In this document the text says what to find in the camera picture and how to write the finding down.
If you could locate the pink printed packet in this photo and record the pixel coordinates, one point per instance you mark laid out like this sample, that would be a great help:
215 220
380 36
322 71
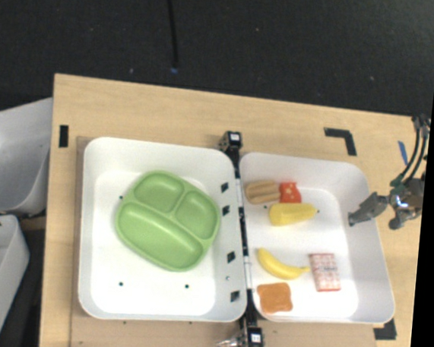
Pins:
325 273

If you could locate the yellow banana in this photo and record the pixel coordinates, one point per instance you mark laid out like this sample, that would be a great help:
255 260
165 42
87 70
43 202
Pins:
278 267

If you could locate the yellow toy corn cob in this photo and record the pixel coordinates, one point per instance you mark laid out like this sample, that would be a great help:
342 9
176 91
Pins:
291 213

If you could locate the green divided plate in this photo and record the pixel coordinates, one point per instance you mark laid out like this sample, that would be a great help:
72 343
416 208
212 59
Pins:
158 232

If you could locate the thin black and white rod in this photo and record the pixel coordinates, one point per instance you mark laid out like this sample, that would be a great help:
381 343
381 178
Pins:
243 225

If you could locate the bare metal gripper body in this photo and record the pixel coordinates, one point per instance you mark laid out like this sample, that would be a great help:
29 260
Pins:
413 195

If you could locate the orange toy bread slice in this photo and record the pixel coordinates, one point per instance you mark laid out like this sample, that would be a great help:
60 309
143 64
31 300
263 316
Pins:
274 298

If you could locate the white plastic tray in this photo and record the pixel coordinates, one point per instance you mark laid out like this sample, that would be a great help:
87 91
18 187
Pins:
310 239
151 296

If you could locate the brown toy sausage bun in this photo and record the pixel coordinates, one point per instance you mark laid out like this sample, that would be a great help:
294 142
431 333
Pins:
262 191

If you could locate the red toy pizza slice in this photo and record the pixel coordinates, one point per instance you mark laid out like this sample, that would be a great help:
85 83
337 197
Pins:
290 193

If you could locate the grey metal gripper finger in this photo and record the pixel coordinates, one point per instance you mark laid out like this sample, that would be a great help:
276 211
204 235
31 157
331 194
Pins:
370 208
399 220

